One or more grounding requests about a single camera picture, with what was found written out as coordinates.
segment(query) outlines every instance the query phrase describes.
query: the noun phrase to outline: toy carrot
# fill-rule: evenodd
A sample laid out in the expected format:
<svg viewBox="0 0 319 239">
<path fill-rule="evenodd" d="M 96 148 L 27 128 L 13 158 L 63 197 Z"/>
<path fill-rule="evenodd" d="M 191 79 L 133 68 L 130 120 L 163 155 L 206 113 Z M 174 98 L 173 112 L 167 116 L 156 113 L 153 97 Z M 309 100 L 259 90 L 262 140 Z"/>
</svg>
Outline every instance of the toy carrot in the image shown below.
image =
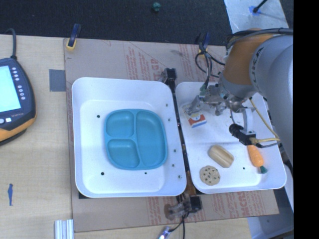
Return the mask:
<svg viewBox="0 0 319 239">
<path fill-rule="evenodd" d="M 264 167 L 264 159 L 258 148 L 254 145 L 248 145 L 248 154 L 251 162 L 254 166 L 259 167 L 262 174 L 267 172 L 267 169 Z"/>
</svg>

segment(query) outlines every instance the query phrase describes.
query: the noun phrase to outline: toy bread roll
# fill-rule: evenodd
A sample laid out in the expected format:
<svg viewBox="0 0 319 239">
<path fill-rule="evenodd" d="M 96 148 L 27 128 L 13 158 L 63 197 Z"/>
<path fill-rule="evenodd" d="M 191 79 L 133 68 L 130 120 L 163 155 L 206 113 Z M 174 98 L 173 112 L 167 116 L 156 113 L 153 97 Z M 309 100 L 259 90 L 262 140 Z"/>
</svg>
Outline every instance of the toy bread roll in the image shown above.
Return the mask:
<svg viewBox="0 0 319 239">
<path fill-rule="evenodd" d="M 234 161 L 234 156 L 218 144 L 210 148 L 208 155 L 224 168 L 230 167 Z"/>
</svg>

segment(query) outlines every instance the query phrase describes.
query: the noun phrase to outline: blue divided plate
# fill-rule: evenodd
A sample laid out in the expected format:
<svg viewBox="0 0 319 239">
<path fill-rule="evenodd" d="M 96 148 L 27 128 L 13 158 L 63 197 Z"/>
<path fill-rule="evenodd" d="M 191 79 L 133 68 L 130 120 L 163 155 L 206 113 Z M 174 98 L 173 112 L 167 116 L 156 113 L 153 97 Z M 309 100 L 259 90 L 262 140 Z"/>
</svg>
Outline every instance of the blue divided plate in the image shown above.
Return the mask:
<svg viewBox="0 0 319 239">
<path fill-rule="evenodd" d="M 121 169 L 154 169 L 167 159 L 164 125 L 156 113 L 148 110 L 109 113 L 104 123 L 104 139 L 109 160 Z"/>
</svg>

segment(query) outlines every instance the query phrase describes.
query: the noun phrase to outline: gray tape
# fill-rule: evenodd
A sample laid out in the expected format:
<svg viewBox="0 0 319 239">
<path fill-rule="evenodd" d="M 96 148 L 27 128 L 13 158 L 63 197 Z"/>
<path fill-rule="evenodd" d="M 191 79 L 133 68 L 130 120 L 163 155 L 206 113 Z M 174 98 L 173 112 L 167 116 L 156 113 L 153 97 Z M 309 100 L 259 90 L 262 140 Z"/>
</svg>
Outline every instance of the gray tape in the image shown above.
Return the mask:
<svg viewBox="0 0 319 239">
<path fill-rule="evenodd" d="M 63 92 L 66 90 L 65 71 L 49 69 L 50 91 Z"/>
</svg>

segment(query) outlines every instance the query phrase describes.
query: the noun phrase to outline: clamp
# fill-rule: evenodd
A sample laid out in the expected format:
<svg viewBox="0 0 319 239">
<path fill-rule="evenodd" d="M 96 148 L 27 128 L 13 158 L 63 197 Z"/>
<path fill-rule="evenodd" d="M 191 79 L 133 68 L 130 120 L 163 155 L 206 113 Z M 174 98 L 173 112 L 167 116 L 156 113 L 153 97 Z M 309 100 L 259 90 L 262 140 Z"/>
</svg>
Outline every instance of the clamp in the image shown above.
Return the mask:
<svg viewBox="0 0 319 239">
<path fill-rule="evenodd" d="M 71 36 L 68 38 L 68 41 L 66 43 L 66 48 L 68 50 L 74 50 L 75 44 L 76 44 L 76 38 L 79 36 L 81 32 L 81 24 L 74 24 Z"/>
</svg>

